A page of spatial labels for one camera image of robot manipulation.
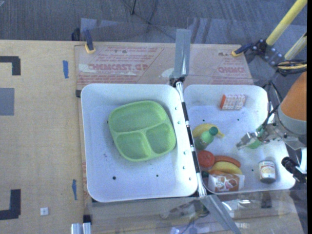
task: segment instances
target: can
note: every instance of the can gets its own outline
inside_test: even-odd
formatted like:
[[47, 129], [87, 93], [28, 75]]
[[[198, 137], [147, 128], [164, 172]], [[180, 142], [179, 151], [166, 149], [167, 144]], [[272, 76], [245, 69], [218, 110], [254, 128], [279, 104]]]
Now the can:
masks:
[[263, 183], [273, 183], [276, 181], [275, 164], [271, 160], [259, 162], [260, 181]]

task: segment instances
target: green plate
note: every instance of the green plate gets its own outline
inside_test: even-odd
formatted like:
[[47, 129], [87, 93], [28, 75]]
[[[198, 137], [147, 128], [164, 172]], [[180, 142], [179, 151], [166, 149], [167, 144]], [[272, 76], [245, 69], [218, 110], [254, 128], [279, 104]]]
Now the green plate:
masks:
[[108, 125], [118, 151], [130, 161], [156, 158], [176, 146], [172, 123], [155, 101], [137, 101], [114, 109]]

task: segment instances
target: white tray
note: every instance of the white tray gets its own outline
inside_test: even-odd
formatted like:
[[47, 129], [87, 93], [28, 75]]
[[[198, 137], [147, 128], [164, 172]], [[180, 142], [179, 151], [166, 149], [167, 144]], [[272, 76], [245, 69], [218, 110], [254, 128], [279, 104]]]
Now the white tray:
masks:
[[[113, 143], [109, 113], [126, 103], [153, 100], [166, 110], [177, 137], [169, 153], [131, 162]], [[90, 84], [81, 92], [86, 152], [87, 188], [99, 202], [190, 196], [197, 178], [181, 100], [169, 85]]]
[[[219, 105], [223, 94], [246, 95], [244, 107], [241, 110], [221, 110]], [[184, 99], [192, 129], [205, 122], [213, 123], [225, 134], [223, 138], [215, 137], [206, 150], [241, 162], [245, 185], [240, 192], [283, 190], [295, 184], [295, 179], [281, 164], [281, 160], [288, 156], [282, 141], [271, 141], [254, 150], [236, 148], [240, 139], [247, 132], [255, 131], [267, 117], [268, 99], [264, 89], [253, 85], [190, 85], [184, 91]], [[262, 183], [259, 179], [258, 164], [268, 157], [276, 165], [277, 180], [272, 184]]]

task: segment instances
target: green bottle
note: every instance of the green bottle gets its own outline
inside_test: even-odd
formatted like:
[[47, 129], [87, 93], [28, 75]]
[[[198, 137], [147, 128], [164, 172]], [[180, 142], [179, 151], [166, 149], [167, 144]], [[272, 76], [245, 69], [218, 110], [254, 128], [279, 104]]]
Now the green bottle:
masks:
[[217, 133], [218, 129], [216, 127], [212, 127], [208, 131], [203, 132], [195, 139], [195, 148], [197, 150], [204, 150], [213, 141]]

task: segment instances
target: gray square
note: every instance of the gray square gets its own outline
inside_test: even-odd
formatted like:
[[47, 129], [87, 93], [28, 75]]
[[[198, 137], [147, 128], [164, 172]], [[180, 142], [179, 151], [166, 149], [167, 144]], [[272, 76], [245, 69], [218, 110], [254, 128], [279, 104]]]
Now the gray square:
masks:
[[0, 116], [14, 115], [14, 88], [0, 88]]

